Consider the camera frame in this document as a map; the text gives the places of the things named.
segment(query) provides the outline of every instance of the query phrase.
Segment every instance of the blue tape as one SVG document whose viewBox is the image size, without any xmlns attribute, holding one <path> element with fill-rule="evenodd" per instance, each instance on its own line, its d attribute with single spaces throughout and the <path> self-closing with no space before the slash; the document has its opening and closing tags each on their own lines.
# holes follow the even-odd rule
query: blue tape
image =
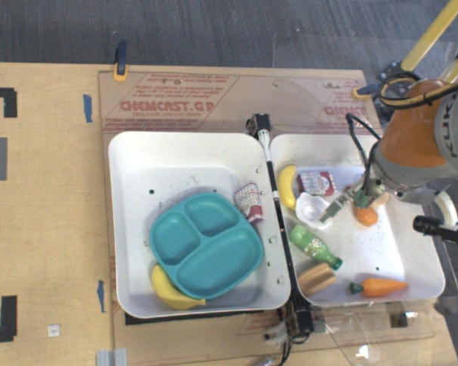
<svg viewBox="0 0 458 366">
<path fill-rule="evenodd" d="M 105 313 L 105 304 L 104 304 L 104 281 L 98 281 L 98 286 L 97 286 L 97 295 L 98 295 L 98 300 L 100 301 L 100 310 L 102 313 Z"/>
<path fill-rule="evenodd" d="M 93 122 L 92 120 L 92 97 L 83 95 L 83 110 L 85 112 L 86 123 Z"/>
</svg>

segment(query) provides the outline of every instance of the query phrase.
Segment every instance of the plywood surface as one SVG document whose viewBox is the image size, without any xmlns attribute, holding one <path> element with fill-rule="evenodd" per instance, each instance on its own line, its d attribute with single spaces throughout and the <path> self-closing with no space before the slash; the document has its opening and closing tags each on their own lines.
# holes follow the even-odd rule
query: plywood surface
<svg viewBox="0 0 458 366">
<path fill-rule="evenodd" d="M 17 118 L 3 118 L 0 99 L 0 137 L 8 139 L 7 180 L 0 181 L 0 301 L 2 296 L 18 298 L 17 335 L 13 342 L 0 343 L 0 364 L 91 365 L 95 363 L 97 350 L 113 349 L 119 344 L 115 343 L 112 313 L 115 305 L 110 297 L 98 85 L 98 74 L 111 68 L 0 63 L 0 87 L 13 87 L 18 92 Z M 207 71 L 159 66 L 138 66 L 131 70 Z M 209 71 L 271 74 L 269 69 L 210 68 Z M 281 73 L 336 74 L 325 70 Z M 360 80 L 363 77 L 359 72 L 353 71 L 353 75 Z M 85 118 L 84 95 L 92 99 L 90 123 Z M 105 292 L 103 310 L 98 296 L 99 282 L 103 283 Z M 432 336 L 371 345 L 369 354 L 382 359 L 380 364 L 457 364 L 442 316 L 431 315 Z M 218 321 L 218 329 L 223 329 L 223 320 Z M 60 335 L 48 336 L 48 326 L 52 324 L 60 325 Z M 161 323 L 159 327 L 164 332 L 176 325 Z M 122 337 L 122 332 L 116 332 L 116 336 Z M 200 348 L 197 353 L 208 354 L 222 347 Z M 195 364 L 253 364 L 257 357 L 246 353 L 250 348 L 242 349 L 246 358 Z M 232 357 L 237 356 L 237 348 L 232 353 L 235 354 Z M 268 348 L 268 354 L 271 353 L 278 354 L 279 350 Z M 366 363 L 363 357 L 357 358 L 353 353 L 359 353 L 356 346 L 312 353 L 295 351 L 287 364 L 373 364 L 372 359 Z M 186 358 L 179 363 L 215 358 Z M 144 363 L 133 364 L 164 364 L 164 360 L 146 359 Z"/>
</svg>

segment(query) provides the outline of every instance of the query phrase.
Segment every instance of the black tape mark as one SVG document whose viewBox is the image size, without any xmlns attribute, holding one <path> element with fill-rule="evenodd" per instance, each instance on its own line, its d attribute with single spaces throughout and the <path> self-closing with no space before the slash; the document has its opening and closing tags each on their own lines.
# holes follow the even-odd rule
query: black tape mark
<svg viewBox="0 0 458 366">
<path fill-rule="evenodd" d="M 3 98 L 3 118 L 17 117 L 17 92 L 13 88 L 0 88 Z"/>
<path fill-rule="evenodd" d="M 13 342 L 16 335 L 17 296 L 4 296 L 0 307 L 0 343 Z"/>
</svg>

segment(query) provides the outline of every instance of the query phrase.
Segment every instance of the banana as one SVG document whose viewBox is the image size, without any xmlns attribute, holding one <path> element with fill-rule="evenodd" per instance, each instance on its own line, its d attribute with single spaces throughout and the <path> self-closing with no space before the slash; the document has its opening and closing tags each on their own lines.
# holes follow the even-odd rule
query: banana
<svg viewBox="0 0 458 366">
<path fill-rule="evenodd" d="M 296 199 L 292 191 L 292 182 L 295 176 L 295 170 L 297 167 L 295 165 L 287 165 L 278 175 L 276 180 L 276 187 L 280 195 L 280 202 L 284 206 L 289 207 L 290 209 L 295 210 Z"/>
<path fill-rule="evenodd" d="M 155 265 L 151 273 L 151 281 L 157 296 L 166 304 L 177 310 L 187 310 L 196 305 L 205 305 L 205 299 L 197 300 L 184 295 L 176 289 L 168 275 L 160 265 Z"/>
</svg>

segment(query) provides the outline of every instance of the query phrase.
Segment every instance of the green bottle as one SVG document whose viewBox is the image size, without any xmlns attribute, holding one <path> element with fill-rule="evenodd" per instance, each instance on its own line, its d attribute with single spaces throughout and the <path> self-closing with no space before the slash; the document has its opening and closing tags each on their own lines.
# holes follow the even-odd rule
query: green bottle
<svg viewBox="0 0 458 366">
<path fill-rule="evenodd" d="M 328 263 L 333 270 L 337 270 L 343 264 L 341 259 L 329 252 L 325 242 L 302 225 L 295 225 L 289 238 L 306 255 Z"/>
</svg>

